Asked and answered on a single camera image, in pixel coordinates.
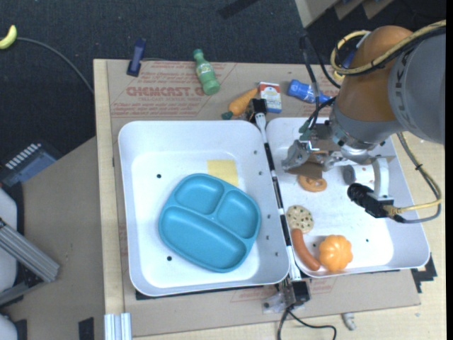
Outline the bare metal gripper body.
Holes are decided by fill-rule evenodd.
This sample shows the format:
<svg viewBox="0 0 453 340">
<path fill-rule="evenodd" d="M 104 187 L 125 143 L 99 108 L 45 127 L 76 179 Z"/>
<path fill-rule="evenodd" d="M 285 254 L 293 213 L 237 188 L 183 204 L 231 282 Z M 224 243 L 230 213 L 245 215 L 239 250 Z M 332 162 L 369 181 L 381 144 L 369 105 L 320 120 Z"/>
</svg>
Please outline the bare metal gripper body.
<svg viewBox="0 0 453 340">
<path fill-rule="evenodd" d="M 364 164 L 369 161 L 370 152 L 377 146 L 375 142 L 366 142 L 352 136 L 334 122 L 317 123 L 309 134 L 312 149 L 316 157 L 320 154 L 336 155 L 341 162 L 347 160 Z"/>
</svg>

